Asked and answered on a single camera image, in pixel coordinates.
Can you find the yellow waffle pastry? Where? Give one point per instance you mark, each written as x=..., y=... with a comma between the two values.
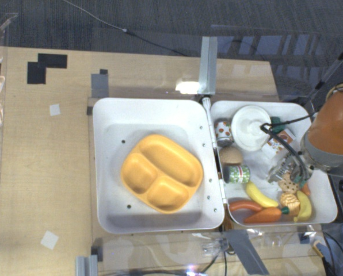
x=290, y=203

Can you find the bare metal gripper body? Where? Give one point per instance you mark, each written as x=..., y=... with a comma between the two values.
x=296, y=165

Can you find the tan biscuit with dark chips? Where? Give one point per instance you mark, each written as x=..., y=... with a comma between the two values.
x=288, y=184

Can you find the brown round bread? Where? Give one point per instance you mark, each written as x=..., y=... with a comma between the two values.
x=230, y=155

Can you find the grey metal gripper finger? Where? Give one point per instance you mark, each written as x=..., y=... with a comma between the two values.
x=286, y=174
x=273, y=176

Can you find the white carton with orange print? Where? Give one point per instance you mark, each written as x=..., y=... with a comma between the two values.
x=275, y=148

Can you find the yellow banana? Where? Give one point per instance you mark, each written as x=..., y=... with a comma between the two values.
x=305, y=208
x=259, y=195

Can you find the white plastic tray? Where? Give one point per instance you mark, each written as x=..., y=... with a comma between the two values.
x=160, y=116
x=255, y=165

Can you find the orange carrot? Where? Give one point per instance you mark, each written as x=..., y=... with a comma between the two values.
x=265, y=215

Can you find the green and white can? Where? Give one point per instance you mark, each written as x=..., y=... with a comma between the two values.
x=237, y=173

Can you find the orange divided plate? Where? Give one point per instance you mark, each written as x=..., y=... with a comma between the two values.
x=163, y=171

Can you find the dark green block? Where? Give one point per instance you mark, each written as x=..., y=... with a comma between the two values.
x=276, y=124

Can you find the small orange toy piece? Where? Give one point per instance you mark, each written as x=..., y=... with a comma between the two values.
x=305, y=189

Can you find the red sausage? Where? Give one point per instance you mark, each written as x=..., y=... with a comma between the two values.
x=243, y=205

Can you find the white can with red print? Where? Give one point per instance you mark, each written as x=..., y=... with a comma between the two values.
x=224, y=131

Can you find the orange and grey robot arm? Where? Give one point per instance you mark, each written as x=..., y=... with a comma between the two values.
x=332, y=125

